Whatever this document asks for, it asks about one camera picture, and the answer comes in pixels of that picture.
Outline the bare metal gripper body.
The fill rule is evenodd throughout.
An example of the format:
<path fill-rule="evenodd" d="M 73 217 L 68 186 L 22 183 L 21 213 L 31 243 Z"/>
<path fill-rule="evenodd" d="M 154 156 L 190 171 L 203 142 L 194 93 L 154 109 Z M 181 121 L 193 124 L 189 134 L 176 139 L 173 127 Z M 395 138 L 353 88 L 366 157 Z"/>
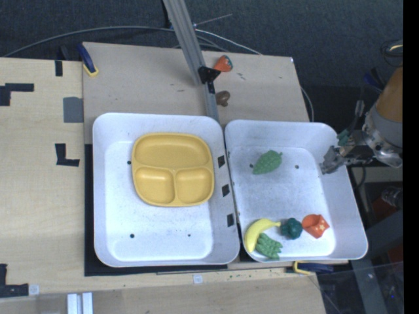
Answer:
<path fill-rule="evenodd" d="M 377 130 L 343 130 L 339 133 L 339 154 L 347 164 L 380 162 L 392 168 L 403 165 L 402 149 L 389 143 Z"/>

